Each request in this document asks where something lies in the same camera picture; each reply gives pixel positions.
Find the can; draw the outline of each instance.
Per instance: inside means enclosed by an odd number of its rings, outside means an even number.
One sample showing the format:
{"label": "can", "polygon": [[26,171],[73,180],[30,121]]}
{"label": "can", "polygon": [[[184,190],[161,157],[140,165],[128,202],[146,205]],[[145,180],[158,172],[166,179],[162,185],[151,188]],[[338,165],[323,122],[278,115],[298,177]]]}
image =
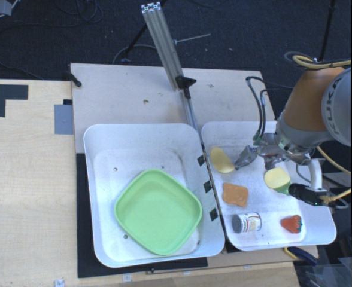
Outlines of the can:
{"label": "can", "polygon": [[259,213],[240,213],[232,217],[232,226],[235,233],[259,231],[262,221]]}

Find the light wood surface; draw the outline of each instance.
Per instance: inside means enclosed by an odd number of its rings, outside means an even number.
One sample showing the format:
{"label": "light wood surface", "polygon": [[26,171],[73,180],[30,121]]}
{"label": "light wood surface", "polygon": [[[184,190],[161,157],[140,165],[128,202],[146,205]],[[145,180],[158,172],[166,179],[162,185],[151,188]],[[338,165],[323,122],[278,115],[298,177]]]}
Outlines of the light wood surface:
{"label": "light wood surface", "polygon": [[54,133],[54,105],[72,98],[71,83],[0,84],[29,86],[28,100],[6,100],[0,117],[0,286],[299,286],[282,249],[223,252],[208,268],[132,273],[131,283],[122,274],[79,279],[75,139]]}

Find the brown sponge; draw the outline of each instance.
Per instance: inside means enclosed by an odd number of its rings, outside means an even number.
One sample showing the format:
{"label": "brown sponge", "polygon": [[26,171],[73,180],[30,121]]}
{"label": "brown sponge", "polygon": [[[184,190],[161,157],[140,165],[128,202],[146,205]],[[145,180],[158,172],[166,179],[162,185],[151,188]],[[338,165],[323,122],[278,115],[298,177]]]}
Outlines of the brown sponge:
{"label": "brown sponge", "polygon": [[247,205],[248,188],[242,185],[235,185],[225,182],[223,184],[223,200],[226,203],[238,206]]}

